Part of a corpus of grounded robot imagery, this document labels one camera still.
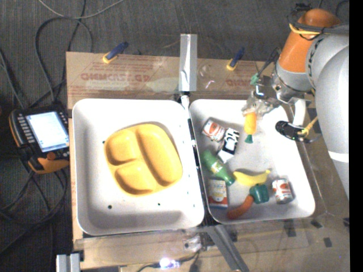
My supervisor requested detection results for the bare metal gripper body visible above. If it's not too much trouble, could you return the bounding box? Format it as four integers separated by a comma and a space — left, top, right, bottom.
253, 73, 285, 104

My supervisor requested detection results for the red and white can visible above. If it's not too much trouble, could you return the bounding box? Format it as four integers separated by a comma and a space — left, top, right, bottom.
272, 177, 294, 205

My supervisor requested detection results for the green plastic bottle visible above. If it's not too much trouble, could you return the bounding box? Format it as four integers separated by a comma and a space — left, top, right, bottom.
201, 149, 237, 187

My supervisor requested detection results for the white plastic tray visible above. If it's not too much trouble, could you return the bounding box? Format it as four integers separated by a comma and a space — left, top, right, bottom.
71, 97, 205, 236
188, 99, 316, 226

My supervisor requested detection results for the black cylinder on white bracket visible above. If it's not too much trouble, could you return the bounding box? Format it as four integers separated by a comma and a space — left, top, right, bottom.
275, 99, 307, 142

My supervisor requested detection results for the white carton with red base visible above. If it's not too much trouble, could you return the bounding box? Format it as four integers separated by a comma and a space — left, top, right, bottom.
207, 178, 229, 210

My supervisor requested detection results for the orange sausage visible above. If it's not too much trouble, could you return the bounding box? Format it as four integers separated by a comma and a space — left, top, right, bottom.
226, 194, 254, 220

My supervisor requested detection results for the black and white carton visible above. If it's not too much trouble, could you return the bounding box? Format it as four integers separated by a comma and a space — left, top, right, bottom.
217, 127, 240, 164

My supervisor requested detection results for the yellow banana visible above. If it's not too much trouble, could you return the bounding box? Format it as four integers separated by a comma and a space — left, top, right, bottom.
233, 168, 272, 187

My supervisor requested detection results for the brown cardboard board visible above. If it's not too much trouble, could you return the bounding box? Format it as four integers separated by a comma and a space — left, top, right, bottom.
65, 51, 327, 269

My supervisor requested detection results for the orange and white can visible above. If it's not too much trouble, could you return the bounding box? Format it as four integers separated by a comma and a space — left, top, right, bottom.
201, 118, 227, 142

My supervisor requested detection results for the yellow divided plate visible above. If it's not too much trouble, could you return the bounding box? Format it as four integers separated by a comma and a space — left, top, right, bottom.
103, 123, 184, 197

